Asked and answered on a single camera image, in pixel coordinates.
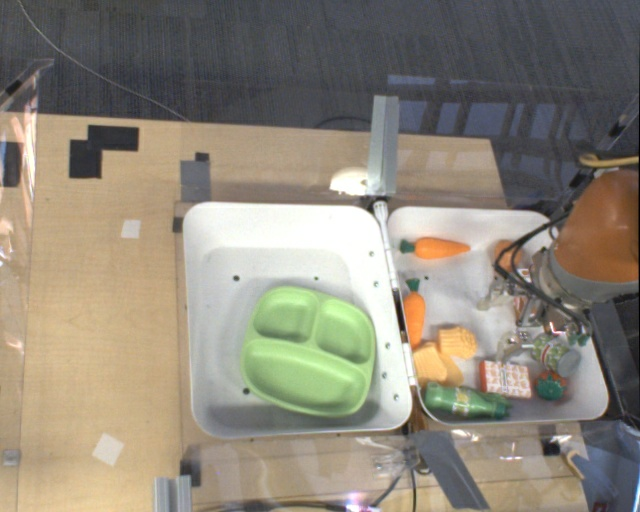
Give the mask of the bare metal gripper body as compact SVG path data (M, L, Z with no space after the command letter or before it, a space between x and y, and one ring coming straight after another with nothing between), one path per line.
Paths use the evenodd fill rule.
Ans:
M517 325L541 327L546 333L576 341L581 335L581 300L565 290L551 268L551 251L543 247L515 271L522 296L516 309Z

